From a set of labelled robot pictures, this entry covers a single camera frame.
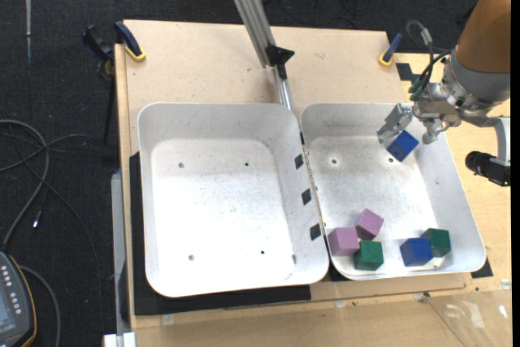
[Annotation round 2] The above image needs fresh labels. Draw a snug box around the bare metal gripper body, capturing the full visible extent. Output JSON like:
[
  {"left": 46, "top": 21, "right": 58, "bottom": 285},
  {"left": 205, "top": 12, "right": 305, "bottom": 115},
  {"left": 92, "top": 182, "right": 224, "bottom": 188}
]
[{"left": 412, "top": 71, "right": 505, "bottom": 124}]

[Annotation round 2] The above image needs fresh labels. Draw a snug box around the blue cube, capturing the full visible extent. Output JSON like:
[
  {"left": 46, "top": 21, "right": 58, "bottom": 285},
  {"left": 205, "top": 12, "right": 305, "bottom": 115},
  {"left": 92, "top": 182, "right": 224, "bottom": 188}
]
[
  {"left": 399, "top": 237, "right": 435, "bottom": 268},
  {"left": 386, "top": 129, "right": 420, "bottom": 163}
]

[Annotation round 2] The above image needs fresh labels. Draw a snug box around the white plastic tray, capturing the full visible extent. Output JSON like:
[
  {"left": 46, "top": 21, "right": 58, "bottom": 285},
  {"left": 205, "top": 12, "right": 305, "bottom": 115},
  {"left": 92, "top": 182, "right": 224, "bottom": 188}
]
[
  {"left": 300, "top": 102, "right": 488, "bottom": 281},
  {"left": 136, "top": 102, "right": 330, "bottom": 298}
]

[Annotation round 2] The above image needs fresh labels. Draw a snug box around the purple cube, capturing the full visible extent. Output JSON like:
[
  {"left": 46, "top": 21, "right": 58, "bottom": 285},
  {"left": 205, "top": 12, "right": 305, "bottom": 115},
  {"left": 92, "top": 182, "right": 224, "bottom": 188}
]
[
  {"left": 353, "top": 208, "right": 385, "bottom": 241},
  {"left": 327, "top": 227, "right": 361, "bottom": 258}
]

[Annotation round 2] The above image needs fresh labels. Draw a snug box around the green cube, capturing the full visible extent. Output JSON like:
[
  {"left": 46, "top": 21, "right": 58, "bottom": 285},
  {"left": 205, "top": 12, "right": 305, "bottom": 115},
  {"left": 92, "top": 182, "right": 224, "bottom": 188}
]
[
  {"left": 420, "top": 228, "right": 452, "bottom": 258},
  {"left": 353, "top": 240, "right": 385, "bottom": 271}
]

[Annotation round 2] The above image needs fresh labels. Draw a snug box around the pale wood board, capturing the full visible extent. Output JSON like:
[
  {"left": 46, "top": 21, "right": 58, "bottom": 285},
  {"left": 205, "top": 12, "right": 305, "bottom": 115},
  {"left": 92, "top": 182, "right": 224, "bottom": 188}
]
[{"left": 121, "top": 19, "right": 468, "bottom": 330}]

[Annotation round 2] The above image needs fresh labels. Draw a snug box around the black cylinder on white bracket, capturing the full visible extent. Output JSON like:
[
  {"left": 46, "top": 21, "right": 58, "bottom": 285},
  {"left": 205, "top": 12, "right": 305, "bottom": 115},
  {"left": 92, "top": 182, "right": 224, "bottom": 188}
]
[{"left": 465, "top": 115, "right": 512, "bottom": 187}]

